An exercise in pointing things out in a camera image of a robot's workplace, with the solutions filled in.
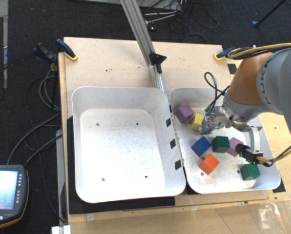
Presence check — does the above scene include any orange cube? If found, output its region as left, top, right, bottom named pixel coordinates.
left=198, top=154, right=221, bottom=176

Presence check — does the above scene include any blue cube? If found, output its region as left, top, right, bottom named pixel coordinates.
left=191, top=136, right=212, bottom=157

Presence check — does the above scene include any white plastic tray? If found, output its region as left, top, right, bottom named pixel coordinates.
left=71, top=86, right=187, bottom=204
left=169, top=87, right=282, bottom=195

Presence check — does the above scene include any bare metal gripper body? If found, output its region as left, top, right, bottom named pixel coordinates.
left=204, top=105, right=250, bottom=132

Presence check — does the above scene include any yellow cube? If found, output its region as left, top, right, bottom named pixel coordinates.
left=190, top=113, right=206, bottom=132

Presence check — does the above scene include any purple cube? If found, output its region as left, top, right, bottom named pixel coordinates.
left=226, top=137, right=245, bottom=157
left=175, top=103, right=195, bottom=124

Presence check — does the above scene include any green cube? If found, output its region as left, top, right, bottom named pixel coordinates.
left=240, top=163, right=261, bottom=181
left=211, top=136, right=230, bottom=154

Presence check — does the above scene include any black cylinder on white bracket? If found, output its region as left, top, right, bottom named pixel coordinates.
left=235, top=126, right=264, bottom=165

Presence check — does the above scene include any pale wood board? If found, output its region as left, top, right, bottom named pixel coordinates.
left=58, top=37, right=291, bottom=225

